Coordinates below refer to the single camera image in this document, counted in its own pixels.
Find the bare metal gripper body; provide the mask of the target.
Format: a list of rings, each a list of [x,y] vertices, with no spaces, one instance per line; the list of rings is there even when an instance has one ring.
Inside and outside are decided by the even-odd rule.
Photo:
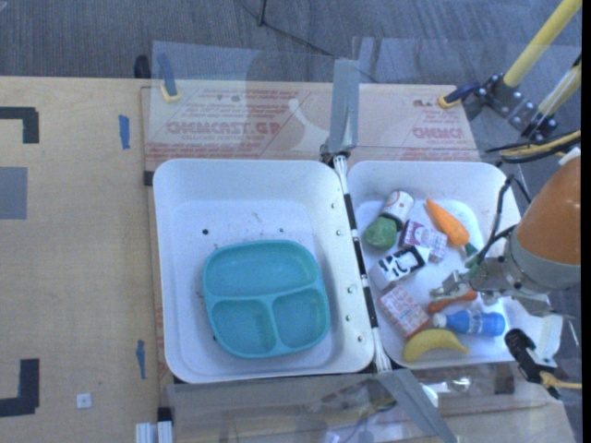
[[[521,287],[521,270],[509,257],[486,257],[470,268],[468,281],[480,293],[512,294]]]

